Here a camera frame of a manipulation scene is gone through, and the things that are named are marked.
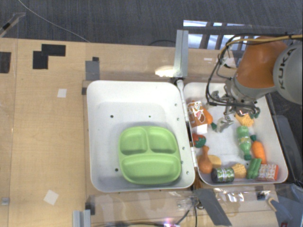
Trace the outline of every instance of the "dark green can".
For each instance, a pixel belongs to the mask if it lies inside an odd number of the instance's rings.
[[[214,183],[230,183],[235,179],[235,173],[231,167],[214,168],[211,178]]]

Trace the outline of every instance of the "gray tape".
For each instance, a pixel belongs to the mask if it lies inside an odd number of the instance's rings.
[[[194,193],[202,203],[214,225],[232,226],[212,189],[197,189]]]
[[[85,62],[85,78],[87,81],[100,80],[100,67],[98,61]]]

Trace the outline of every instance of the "green bottle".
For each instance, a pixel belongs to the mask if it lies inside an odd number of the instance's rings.
[[[240,126],[237,128],[237,135],[238,135],[238,143],[240,149],[244,152],[244,160],[251,160],[250,155],[250,134],[248,132],[247,126]]]

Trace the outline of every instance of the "hinge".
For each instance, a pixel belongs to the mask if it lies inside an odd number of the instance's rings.
[[[190,150],[191,150],[191,157],[192,157],[192,159],[193,159],[194,167],[198,167],[195,148],[194,148],[194,147],[191,147]]]

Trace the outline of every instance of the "wooden table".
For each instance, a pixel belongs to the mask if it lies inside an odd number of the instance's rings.
[[[34,70],[33,51],[40,51],[42,44],[66,45],[66,56],[50,56],[48,70]],[[155,76],[155,70],[173,65],[174,48],[2,38],[0,52],[12,53],[10,73],[0,74],[0,198],[10,198],[9,205],[0,205],[1,227],[70,227],[72,212],[83,211],[92,194],[100,202],[93,226],[109,215],[159,221],[163,219],[157,216],[178,219],[184,214],[172,192],[118,195],[91,188],[84,147],[85,61],[99,57],[101,79],[168,81]],[[187,82],[206,80],[217,53],[190,49]],[[59,89],[67,90],[66,97],[57,97]],[[276,199],[274,189],[264,185]],[[48,190],[59,195],[54,205],[44,201]],[[233,226],[277,226],[274,211],[264,201],[220,203]],[[194,221],[191,212],[181,226],[192,227]],[[198,210],[198,226],[213,226],[205,210]]]

